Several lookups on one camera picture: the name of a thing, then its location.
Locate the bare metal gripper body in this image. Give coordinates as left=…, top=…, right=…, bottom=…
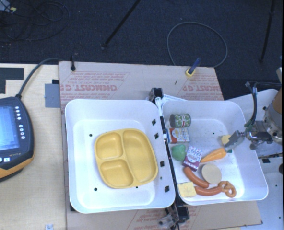
left=245, top=120, right=283, bottom=151

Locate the small yellow block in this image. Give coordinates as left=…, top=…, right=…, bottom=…
left=220, top=134, right=232, bottom=146

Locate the orange carrot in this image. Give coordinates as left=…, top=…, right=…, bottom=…
left=200, top=147, right=233, bottom=163

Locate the white plastic tray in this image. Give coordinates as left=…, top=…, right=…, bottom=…
left=64, top=98, right=177, bottom=214
left=161, top=100, right=269, bottom=207

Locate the round beige biscuit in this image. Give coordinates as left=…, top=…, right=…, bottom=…
left=201, top=163, right=223, bottom=185

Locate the purple and white carton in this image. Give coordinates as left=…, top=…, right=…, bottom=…
left=182, top=145, right=203, bottom=172

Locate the brown pretzel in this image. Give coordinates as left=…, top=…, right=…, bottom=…
left=217, top=180, right=237, bottom=198

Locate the orange sausage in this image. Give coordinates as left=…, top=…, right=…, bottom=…
left=194, top=185, right=223, bottom=197
left=183, top=166, right=210, bottom=189

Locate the green pepper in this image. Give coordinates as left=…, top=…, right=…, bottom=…
left=171, top=143, right=187, bottom=162

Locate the orange and white carton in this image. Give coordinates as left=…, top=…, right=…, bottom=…
left=166, top=127, right=191, bottom=144

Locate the green can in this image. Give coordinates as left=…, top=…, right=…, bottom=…
left=169, top=113, right=191, bottom=129

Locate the yellow cheese block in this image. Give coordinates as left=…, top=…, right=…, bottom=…
left=177, top=181, right=198, bottom=198

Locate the thin black and white rod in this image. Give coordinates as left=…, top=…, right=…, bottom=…
left=154, top=96, right=189, bottom=223

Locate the yellow divided plate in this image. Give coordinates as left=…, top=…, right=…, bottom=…
left=94, top=128, right=159, bottom=190

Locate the brown cardboard board red print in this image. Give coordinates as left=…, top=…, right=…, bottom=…
left=58, top=61, right=263, bottom=230

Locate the black block with thin wires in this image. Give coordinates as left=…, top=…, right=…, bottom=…
left=148, top=87, right=164, bottom=103
left=165, top=206, right=190, bottom=225

